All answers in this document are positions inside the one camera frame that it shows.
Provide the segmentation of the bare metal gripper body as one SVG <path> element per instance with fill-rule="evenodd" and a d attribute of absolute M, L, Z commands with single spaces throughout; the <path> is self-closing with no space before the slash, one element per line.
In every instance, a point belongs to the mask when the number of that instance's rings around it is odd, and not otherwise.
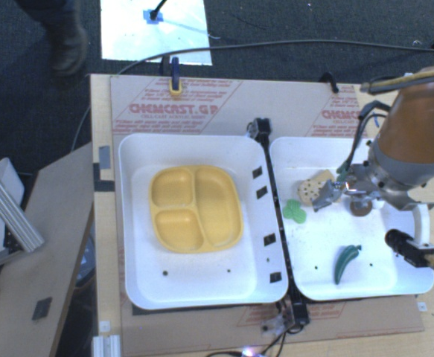
<path fill-rule="evenodd" d="M 358 194 L 378 196 L 379 200 L 389 204 L 412 204 L 409 185 L 392 178 L 377 163 L 352 164 L 344 173 L 342 180 L 346 183 L 345 194 L 352 197 Z"/>

